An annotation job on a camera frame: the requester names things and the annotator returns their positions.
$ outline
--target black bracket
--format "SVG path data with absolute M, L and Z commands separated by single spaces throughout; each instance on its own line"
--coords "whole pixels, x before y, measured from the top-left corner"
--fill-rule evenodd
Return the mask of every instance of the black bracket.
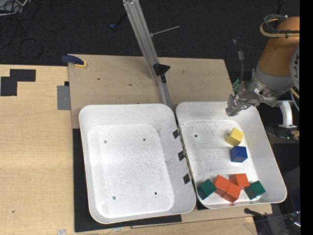
M 165 73 L 171 68 L 168 65 L 154 64 L 153 68 L 155 69 L 156 75 L 161 76 L 163 83 L 166 83 Z

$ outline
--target green block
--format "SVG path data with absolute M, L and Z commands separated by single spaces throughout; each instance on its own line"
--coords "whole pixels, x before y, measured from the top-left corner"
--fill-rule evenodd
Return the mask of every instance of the green block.
M 197 187 L 198 195 L 203 200 L 216 191 L 215 185 L 209 180 L 205 180 Z
M 266 191 L 260 181 L 255 181 L 254 183 L 250 184 L 249 187 L 245 188 L 245 192 L 248 195 L 249 199 L 252 200 L 257 196 L 262 195 Z

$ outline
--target cube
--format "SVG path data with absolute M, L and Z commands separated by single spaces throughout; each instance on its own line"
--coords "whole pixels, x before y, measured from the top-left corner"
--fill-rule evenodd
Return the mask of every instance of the cube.
M 238 185 L 229 182 L 228 189 L 226 193 L 222 195 L 222 198 L 234 203 L 239 198 L 240 192 L 241 188 Z
M 248 195 L 249 199 L 252 200 L 257 196 L 262 195 L 266 191 L 260 181 L 255 181 L 251 183 L 249 187 L 245 188 L 245 192 Z
M 232 146 L 239 145 L 244 137 L 244 133 L 236 128 L 233 128 L 228 135 L 226 142 Z
M 230 160 L 232 162 L 242 163 L 248 158 L 245 146 L 234 146 L 230 150 Z
M 229 180 L 230 182 L 238 185 L 241 190 L 244 190 L 245 188 L 250 186 L 250 183 L 245 173 L 234 174 L 229 178 Z
M 197 187 L 199 197 L 203 200 L 211 195 L 216 190 L 214 184 L 209 180 L 205 180 L 201 185 Z
M 224 193 L 226 193 L 228 186 L 229 186 L 230 181 L 221 176 L 221 175 L 217 175 L 214 179 L 213 179 L 213 184 L 216 187 L 215 193 L 222 196 Z

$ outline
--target blue cube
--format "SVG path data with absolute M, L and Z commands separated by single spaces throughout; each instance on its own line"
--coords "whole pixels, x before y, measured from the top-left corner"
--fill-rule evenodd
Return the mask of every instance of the blue cube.
M 234 146 L 230 150 L 230 160 L 232 162 L 242 163 L 248 158 L 245 146 Z

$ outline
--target yellow block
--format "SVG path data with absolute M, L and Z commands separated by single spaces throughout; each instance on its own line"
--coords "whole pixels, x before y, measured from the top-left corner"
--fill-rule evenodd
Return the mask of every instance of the yellow block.
M 226 142 L 232 146 L 239 145 L 244 137 L 244 133 L 236 128 L 233 128 L 226 139 Z

